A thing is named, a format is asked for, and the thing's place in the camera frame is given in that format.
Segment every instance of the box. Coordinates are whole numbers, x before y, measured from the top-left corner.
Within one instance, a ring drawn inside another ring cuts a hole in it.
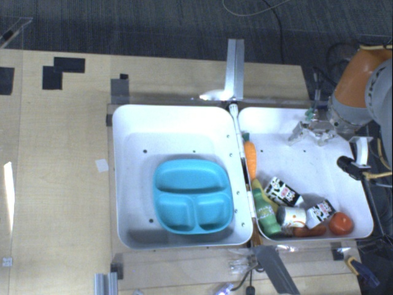
[[[319,147],[311,136],[289,146],[287,139],[305,110],[245,108],[239,114],[242,131],[257,148],[257,177],[265,186],[277,176],[297,192],[317,193],[337,211],[353,219],[354,231],[345,238],[364,238],[373,220],[360,182],[341,171],[339,156],[351,156],[348,142],[337,137]],[[188,246],[228,246],[246,243],[252,233],[252,202],[231,115],[206,106],[123,105],[113,115],[117,226],[129,248],[156,249]],[[162,228],[154,212],[152,180],[155,169],[171,159],[205,159],[227,172],[233,196],[233,219],[223,231],[179,235]],[[313,240],[337,240],[330,233]],[[280,241],[294,241],[285,238]]]

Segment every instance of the wooden table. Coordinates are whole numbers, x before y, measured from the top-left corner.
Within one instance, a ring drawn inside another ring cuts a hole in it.
[[[85,73],[63,73],[62,90],[42,90],[42,67],[53,66],[54,57],[85,58]],[[14,85],[11,96],[0,96],[5,115],[0,117],[0,132],[11,143],[1,159],[15,161],[16,175],[12,235],[0,211],[0,251],[13,258],[11,268],[0,270],[0,292],[92,294],[94,274],[108,273],[112,261],[109,174],[100,173],[95,162],[108,160],[105,118],[111,78],[128,74],[132,93],[195,96],[223,88],[225,63],[0,50],[0,66],[15,68],[14,84],[23,84],[20,90]],[[308,99],[298,66],[246,63],[244,72],[245,96]],[[206,268],[200,253],[130,251],[138,269],[130,280],[119,281],[120,286],[132,284],[119,294],[132,294],[136,288],[146,295],[212,294],[221,283],[240,280],[228,272],[226,249],[204,252],[216,263],[216,273],[203,280]],[[152,273],[157,266],[159,275]],[[303,259],[289,261],[287,267],[302,294],[360,294],[355,275],[343,261]],[[276,294],[265,273],[254,276],[254,285],[259,293]],[[244,294],[244,289],[234,294]]]

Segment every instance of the cable plug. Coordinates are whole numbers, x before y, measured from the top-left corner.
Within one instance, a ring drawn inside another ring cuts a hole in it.
[[[246,295],[255,295],[255,287],[253,286],[247,286],[246,288]]]

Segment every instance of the orange carrot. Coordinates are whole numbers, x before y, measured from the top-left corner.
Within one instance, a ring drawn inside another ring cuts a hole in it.
[[[246,156],[246,163],[250,179],[253,180],[257,174],[257,150],[255,145],[249,140],[250,135],[245,133],[244,139],[244,155]]]

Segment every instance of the white sticker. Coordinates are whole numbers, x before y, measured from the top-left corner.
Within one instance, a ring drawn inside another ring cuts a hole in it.
[[[106,159],[96,160],[97,169],[100,173],[109,170],[108,162]]]
[[[12,258],[3,258],[2,259],[2,266],[3,267],[12,267]]]

